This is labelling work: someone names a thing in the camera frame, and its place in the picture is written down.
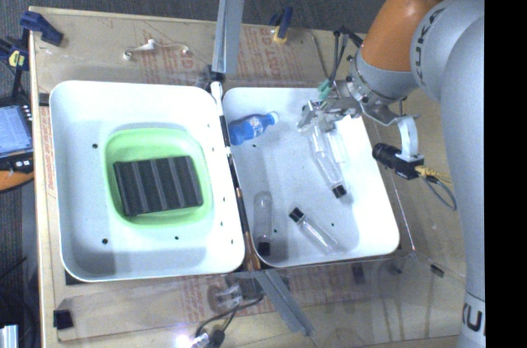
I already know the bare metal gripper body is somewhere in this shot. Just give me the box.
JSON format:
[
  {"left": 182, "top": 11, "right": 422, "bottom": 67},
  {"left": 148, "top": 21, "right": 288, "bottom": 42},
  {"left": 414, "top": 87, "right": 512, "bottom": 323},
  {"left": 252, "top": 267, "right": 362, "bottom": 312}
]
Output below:
[{"left": 324, "top": 79, "right": 403, "bottom": 128}]

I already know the black ribbed rectangular block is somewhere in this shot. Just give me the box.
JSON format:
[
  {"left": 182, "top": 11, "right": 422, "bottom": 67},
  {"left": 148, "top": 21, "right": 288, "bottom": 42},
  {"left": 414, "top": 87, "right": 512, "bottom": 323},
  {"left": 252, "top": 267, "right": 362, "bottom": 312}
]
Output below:
[{"left": 112, "top": 155, "right": 204, "bottom": 217}]

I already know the clear plastic bottle black cap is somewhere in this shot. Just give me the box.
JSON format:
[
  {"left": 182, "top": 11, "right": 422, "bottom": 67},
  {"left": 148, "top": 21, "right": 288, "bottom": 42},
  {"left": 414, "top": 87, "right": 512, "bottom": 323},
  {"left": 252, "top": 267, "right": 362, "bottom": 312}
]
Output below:
[
  {"left": 252, "top": 191, "right": 274, "bottom": 258},
  {"left": 307, "top": 123, "right": 350, "bottom": 200},
  {"left": 287, "top": 206, "right": 339, "bottom": 253}
]

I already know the brown cardboard board red print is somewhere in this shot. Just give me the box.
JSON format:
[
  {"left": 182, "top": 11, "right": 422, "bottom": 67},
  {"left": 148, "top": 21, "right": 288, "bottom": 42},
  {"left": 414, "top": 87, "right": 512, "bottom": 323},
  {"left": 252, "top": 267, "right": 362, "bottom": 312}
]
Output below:
[{"left": 28, "top": 6, "right": 467, "bottom": 344}]

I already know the black block with thin wires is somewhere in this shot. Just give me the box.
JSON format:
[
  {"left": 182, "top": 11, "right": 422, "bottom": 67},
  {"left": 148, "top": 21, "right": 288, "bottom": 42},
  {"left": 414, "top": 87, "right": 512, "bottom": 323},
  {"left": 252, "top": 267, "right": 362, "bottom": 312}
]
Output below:
[{"left": 236, "top": 275, "right": 265, "bottom": 301}]

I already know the white plastic tray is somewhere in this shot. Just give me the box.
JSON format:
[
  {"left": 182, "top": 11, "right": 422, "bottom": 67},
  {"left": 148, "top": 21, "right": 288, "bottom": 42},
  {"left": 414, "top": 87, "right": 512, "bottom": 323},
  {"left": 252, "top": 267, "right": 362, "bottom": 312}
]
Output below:
[
  {"left": 49, "top": 80, "right": 246, "bottom": 283},
  {"left": 221, "top": 86, "right": 401, "bottom": 270}
]

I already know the blue plastic bottle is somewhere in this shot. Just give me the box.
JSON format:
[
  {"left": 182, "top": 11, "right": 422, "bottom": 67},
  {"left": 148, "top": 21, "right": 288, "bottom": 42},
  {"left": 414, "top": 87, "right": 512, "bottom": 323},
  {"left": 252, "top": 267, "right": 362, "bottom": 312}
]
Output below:
[{"left": 226, "top": 110, "right": 280, "bottom": 146}]

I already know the black cylinder on white bracket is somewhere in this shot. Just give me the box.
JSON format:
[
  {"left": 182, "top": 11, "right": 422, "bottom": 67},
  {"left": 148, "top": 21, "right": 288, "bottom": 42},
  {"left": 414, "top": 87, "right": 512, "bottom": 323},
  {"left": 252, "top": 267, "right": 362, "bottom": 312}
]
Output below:
[{"left": 371, "top": 115, "right": 426, "bottom": 180}]

